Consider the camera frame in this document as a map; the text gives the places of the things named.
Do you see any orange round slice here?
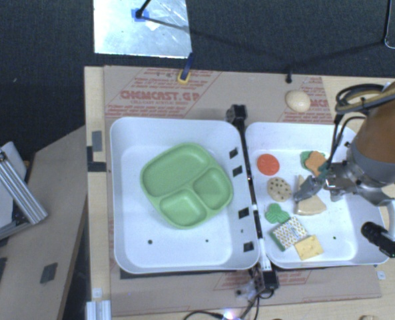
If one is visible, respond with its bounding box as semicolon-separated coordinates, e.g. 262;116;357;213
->
256;153;280;177

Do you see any tan chocolate chip biscuit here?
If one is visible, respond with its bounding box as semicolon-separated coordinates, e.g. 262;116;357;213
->
267;177;292;203

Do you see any green and orange toy sandwich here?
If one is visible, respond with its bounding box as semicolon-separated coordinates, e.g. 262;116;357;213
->
299;150;328;177

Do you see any yellow patterned green packet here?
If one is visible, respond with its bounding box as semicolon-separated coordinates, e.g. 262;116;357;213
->
269;215;309;253

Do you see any green toy broccoli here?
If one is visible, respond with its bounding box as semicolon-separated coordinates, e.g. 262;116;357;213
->
264;203;291;225

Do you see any yellow cheese slice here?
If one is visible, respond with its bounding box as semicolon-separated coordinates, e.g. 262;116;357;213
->
294;234;325;261

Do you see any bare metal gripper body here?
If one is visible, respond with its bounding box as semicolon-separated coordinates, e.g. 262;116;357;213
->
320;161;395;207

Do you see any brown cardboard board red print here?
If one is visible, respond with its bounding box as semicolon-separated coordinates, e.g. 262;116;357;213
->
102;65;383;317

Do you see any thin black and white rod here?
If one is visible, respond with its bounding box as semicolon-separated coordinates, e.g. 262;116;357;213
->
236;118;270;273

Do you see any black cylinder on white bracket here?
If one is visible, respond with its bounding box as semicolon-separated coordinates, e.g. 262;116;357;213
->
360;198;395;259

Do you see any white plastic tray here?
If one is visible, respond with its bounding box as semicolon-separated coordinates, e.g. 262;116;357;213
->
245;121;390;269
109;116;261;275

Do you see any beige toy bread roll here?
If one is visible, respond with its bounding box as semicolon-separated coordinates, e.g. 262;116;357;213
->
284;89;312;113

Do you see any beige wedge slice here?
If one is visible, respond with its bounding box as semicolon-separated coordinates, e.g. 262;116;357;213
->
293;174;327;217

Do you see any green divided plate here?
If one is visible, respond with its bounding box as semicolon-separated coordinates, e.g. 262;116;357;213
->
139;142;234;230

